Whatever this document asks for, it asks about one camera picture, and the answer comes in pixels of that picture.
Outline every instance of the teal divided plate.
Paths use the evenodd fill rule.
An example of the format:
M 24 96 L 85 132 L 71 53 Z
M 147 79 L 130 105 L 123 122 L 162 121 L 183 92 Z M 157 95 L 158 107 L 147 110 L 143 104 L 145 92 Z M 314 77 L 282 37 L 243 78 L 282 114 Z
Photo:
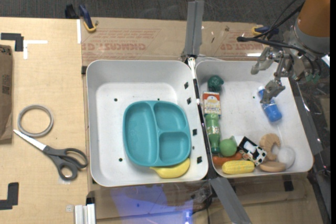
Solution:
M 191 150 L 187 117 L 171 102 L 132 103 L 123 116 L 123 142 L 128 157 L 138 165 L 181 163 Z

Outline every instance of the black scissors handle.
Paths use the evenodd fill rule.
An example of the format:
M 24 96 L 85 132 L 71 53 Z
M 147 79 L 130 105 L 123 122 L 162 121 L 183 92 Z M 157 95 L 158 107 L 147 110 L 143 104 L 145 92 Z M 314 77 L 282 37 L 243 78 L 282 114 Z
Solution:
M 72 180 L 77 177 L 78 169 L 82 169 L 88 166 L 88 159 L 84 152 L 76 148 L 64 148 L 62 150 L 54 149 L 50 146 L 46 146 L 43 152 L 48 155 L 57 167 L 58 174 L 63 180 Z M 76 158 L 69 156 L 68 153 L 76 153 L 80 155 L 83 163 L 79 162 Z M 68 168 L 71 171 L 71 175 L 65 175 L 62 171 L 63 168 Z

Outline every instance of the blue bottle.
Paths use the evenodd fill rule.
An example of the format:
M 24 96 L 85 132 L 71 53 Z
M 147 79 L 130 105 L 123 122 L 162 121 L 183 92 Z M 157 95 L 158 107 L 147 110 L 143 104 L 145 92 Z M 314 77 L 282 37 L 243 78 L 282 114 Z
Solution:
M 263 98 L 264 91 L 265 91 L 265 88 L 263 87 L 260 87 L 258 89 L 258 95 L 260 99 Z M 277 104 L 275 104 L 273 98 L 271 99 L 271 102 L 269 104 L 261 104 L 261 107 L 263 108 L 270 122 L 278 121 L 282 118 L 282 114 L 279 111 Z

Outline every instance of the white ball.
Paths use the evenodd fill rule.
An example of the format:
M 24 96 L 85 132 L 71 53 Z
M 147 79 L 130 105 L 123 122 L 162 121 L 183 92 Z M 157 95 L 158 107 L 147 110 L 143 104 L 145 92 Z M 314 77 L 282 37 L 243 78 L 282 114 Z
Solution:
M 295 161 L 295 152 L 291 147 L 281 147 L 278 153 L 278 161 L 284 163 L 286 169 L 291 167 Z

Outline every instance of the scissors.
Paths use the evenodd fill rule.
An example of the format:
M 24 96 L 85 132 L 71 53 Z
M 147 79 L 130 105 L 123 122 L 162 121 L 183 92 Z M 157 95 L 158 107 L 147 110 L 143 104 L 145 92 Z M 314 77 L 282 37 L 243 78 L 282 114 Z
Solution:
M 14 133 L 16 133 L 18 136 L 32 144 L 33 146 L 37 147 L 39 150 L 41 150 L 44 154 L 46 154 L 56 165 L 57 171 L 59 176 L 63 180 L 73 180 L 77 177 L 77 173 L 79 169 L 85 168 L 88 166 L 88 159 L 86 155 L 76 149 L 76 148 L 64 148 L 61 150 L 56 150 L 50 146 L 47 146 L 39 141 L 37 141 L 34 138 L 29 137 L 28 135 L 25 135 L 21 133 L 18 130 L 14 130 Z M 75 157 L 69 156 L 68 153 L 75 153 L 76 155 L 80 155 L 83 162 L 79 162 Z M 62 172 L 63 168 L 67 168 L 71 171 L 71 175 L 65 175 Z

